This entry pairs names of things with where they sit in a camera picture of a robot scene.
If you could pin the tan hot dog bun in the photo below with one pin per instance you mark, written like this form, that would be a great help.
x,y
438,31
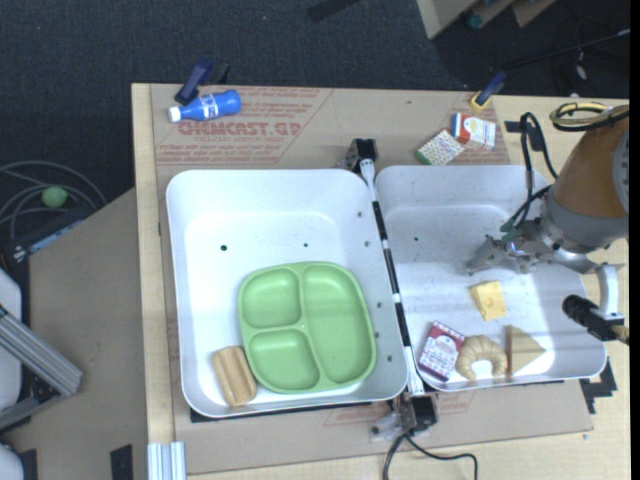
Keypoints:
x,y
234,375

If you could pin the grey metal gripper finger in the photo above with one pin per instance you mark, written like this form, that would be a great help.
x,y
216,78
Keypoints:
x,y
484,259
526,265

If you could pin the yellow cheese wedge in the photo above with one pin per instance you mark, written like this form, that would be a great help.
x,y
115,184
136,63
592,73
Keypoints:
x,y
489,300

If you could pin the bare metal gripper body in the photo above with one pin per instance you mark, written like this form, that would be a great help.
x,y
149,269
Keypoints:
x,y
560,249

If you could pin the brown cardboard board, red print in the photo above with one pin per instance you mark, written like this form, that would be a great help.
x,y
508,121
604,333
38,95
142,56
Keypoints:
x,y
310,118

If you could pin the tan triangular sandwich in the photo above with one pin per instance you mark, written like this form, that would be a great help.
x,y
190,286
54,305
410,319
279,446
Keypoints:
x,y
522,350

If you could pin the red and white packet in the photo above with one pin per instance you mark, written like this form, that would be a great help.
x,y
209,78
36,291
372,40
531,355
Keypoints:
x,y
441,350

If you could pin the thin black and white rod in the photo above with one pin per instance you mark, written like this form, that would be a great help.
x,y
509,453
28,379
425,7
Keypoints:
x,y
387,253

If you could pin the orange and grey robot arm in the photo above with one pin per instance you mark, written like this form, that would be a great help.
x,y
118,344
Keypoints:
x,y
585,178

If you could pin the white and orange carton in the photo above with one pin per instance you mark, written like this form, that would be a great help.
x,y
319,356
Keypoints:
x,y
474,131

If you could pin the black cylinder on white bracket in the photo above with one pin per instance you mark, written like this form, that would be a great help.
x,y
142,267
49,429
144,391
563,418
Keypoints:
x,y
587,313

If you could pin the tan croissant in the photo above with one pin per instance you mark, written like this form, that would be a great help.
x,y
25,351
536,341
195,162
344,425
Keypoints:
x,y
480,353

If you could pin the blue bottle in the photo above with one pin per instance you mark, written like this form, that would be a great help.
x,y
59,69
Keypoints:
x,y
210,106

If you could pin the white plastic tray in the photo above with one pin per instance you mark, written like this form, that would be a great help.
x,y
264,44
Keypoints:
x,y
435,268
280,218

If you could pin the white and green dotted box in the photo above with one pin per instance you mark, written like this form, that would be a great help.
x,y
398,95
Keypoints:
x,y
440,147

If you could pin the green divided plate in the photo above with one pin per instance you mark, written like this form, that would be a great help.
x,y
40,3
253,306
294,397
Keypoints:
x,y
310,328

